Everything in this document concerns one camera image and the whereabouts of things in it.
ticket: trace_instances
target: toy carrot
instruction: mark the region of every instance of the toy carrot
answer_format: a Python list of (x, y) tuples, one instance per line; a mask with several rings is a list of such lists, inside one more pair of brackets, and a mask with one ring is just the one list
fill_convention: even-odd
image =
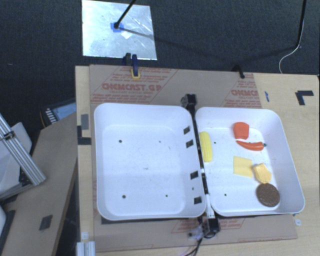
[(249, 125), (245, 122), (236, 122), (233, 125), (233, 133), (236, 139), (246, 140), (249, 136)]
[(250, 142), (236, 140), (236, 143), (238, 143), (240, 146), (244, 147), (247, 150), (253, 150), (253, 151), (261, 151), (265, 147), (261, 141), (255, 142), (255, 143), (250, 143)]

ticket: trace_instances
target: open white container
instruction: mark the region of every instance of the open white container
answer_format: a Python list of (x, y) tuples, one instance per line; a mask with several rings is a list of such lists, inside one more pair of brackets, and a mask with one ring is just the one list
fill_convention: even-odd
[[(302, 189), (277, 114), (267, 109), (203, 107), (199, 132), (211, 138), (213, 160), (204, 163), (209, 200), (226, 217), (298, 213)], [(233, 124), (250, 125), (248, 142), (236, 143)], [(180, 106), (104, 103), (94, 111), (97, 208), (109, 220), (192, 218), (203, 214), (206, 197), (193, 120)], [(233, 156), (264, 163), (280, 193), (275, 207), (262, 205), (255, 178), (235, 175)]]

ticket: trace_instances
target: wire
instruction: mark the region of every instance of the wire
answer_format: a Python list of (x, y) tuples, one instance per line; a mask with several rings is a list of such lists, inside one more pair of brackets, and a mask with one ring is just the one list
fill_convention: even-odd
[(209, 232), (208, 234), (206, 234), (206, 235), (204, 236), (204, 238), (206, 238), (206, 239), (211, 239), (211, 238), (213, 238), (215, 235), (216, 235), (216, 233)]
[(43, 117), (42, 117), (41, 112), (40, 112), (40, 119), (41, 119), (41, 123), (42, 123), (42, 125), (43, 125), (43, 128), (46, 128), (46, 125), (45, 125), (45, 122), (44, 122), (44, 119), (43, 119)]
[(202, 238), (198, 241), (198, 244), (196, 245), (196, 247), (195, 247), (192, 251), (190, 251), (188, 254), (186, 254), (186, 255), (184, 255), (184, 256), (190, 256), (190, 255), (196, 256), (197, 253), (198, 253), (198, 250), (199, 250), (199, 247), (200, 247), (201, 242), (202, 242)]
[(290, 52), (289, 54), (287, 54), (286, 56), (283, 56), (282, 59), (280, 59), (280, 61), (279, 61), (279, 70), (280, 70), (280, 73), (281, 73), (281, 74), (283, 74), (283, 73), (282, 73), (282, 70), (281, 70), (281, 62), (282, 62), (286, 57), (294, 54), (294, 53), (300, 48), (301, 38), (302, 38), (302, 34), (303, 34), (303, 32), (304, 32), (304, 27), (305, 27), (305, 21), (302, 22), (301, 35), (300, 35), (299, 43), (298, 43), (297, 47), (296, 47), (292, 52)]

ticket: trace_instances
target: cookie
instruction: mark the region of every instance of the cookie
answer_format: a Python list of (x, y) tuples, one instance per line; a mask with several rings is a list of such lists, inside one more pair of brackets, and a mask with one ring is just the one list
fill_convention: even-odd
[(256, 188), (256, 196), (261, 204), (267, 207), (274, 207), (280, 202), (280, 194), (274, 185), (269, 183), (260, 184)]

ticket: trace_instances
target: black corner marker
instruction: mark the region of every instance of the black corner marker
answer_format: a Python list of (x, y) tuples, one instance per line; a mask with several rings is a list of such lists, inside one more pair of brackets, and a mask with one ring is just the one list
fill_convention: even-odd
[(78, 145), (91, 145), (90, 137), (82, 137), (82, 127), (78, 125), (77, 127), (77, 137), (78, 137)]
[(313, 96), (314, 93), (312, 90), (298, 90), (295, 93), (295, 96), (299, 102), (299, 105), (306, 105), (303, 96)]
[(48, 229), (51, 225), (51, 220), (52, 220), (52, 215), (46, 216), (42, 218), (41, 224), (40, 224), (40, 228), (39, 230), (45, 230)]

